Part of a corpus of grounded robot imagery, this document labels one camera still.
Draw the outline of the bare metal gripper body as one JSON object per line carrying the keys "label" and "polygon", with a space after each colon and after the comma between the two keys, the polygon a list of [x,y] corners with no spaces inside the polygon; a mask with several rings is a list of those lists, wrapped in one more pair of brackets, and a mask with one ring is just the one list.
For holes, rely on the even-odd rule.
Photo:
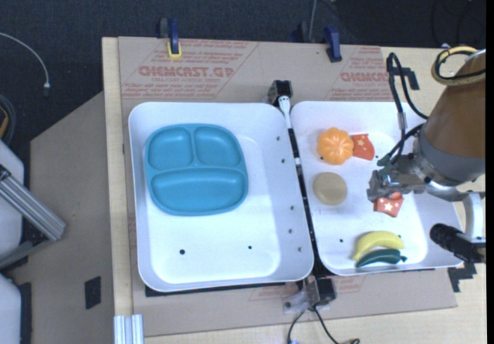
{"label": "bare metal gripper body", "polygon": [[429,178],[428,162],[420,155],[400,155],[393,157],[387,170],[397,170],[401,173],[402,194],[422,194],[426,190]]}

